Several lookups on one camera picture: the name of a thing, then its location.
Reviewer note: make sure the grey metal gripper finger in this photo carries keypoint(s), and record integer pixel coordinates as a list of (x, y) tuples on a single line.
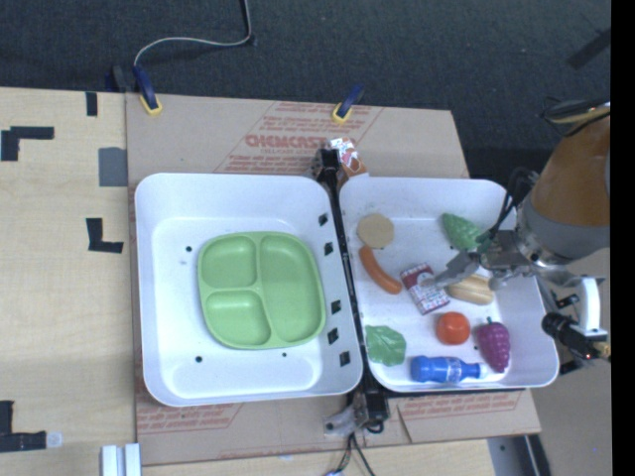
[(459, 268), (501, 279)]

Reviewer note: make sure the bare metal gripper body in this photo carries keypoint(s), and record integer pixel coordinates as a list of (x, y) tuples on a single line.
[(516, 256)]

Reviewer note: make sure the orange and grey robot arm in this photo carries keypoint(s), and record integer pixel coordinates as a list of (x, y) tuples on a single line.
[(570, 191)]

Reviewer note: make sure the tan bread bun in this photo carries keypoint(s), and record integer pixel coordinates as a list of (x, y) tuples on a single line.
[(471, 291)]

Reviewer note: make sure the green leafy vegetable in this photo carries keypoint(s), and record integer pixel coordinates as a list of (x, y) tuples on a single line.
[(459, 230)]

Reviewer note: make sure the red and white carton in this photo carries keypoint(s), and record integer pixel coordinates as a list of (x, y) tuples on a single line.
[(426, 295)]

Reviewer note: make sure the orange tomato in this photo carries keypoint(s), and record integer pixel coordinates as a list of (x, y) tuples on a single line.
[(453, 328)]

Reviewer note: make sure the purple grapes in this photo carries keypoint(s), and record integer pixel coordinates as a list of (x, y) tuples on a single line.
[(494, 345)]

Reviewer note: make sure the white plastic tray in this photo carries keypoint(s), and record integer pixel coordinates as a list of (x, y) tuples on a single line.
[(164, 285), (421, 201)]

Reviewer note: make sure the orange sausage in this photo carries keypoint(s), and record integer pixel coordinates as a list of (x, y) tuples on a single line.
[(379, 271)]

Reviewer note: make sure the tan round biscuit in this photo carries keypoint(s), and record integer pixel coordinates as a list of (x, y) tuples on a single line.
[(375, 230)]

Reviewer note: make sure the blue bottle white cap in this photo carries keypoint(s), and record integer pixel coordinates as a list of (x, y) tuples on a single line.
[(436, 369)]

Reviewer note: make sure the green lettuce leaf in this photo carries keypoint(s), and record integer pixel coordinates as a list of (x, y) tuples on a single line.
[(385, 346)]

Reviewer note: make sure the orange and white carton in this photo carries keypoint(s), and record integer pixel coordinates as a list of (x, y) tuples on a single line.
[(351, 159)]

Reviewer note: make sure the green divided plate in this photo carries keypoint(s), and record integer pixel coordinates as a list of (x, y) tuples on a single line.
[(260, 290)]

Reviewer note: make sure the brown cardboard board red print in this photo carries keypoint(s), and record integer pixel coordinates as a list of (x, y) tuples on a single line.
[(198, 137)]

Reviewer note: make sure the black cylinder on white bracket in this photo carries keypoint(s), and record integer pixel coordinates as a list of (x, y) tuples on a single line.
[(578, 332)]

